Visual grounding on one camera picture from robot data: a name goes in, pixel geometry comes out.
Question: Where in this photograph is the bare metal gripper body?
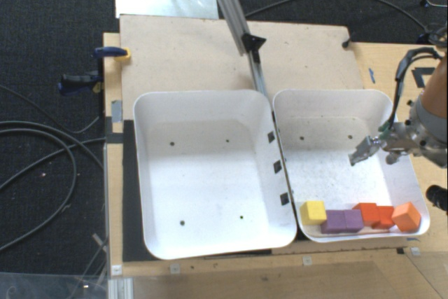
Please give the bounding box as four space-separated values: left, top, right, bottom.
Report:
378 121 448 169

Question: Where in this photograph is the white plastic tray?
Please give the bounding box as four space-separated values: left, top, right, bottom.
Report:
272 88 432 244
132 89 299 261

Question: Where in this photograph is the red cube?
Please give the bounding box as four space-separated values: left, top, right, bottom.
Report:
371 205 397 230
352 202 382 228

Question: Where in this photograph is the purple cube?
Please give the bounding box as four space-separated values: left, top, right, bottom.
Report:
319 209 348 235
343 208 365 232

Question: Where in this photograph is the orange cube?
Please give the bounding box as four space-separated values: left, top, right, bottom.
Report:
391 201 422 233

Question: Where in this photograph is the thin black rod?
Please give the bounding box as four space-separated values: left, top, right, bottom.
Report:
271 110 299 223

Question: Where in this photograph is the yellow cube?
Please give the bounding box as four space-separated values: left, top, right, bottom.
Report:
299 200 328 226

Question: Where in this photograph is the pale wood board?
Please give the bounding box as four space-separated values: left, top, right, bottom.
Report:
118 13 365 122

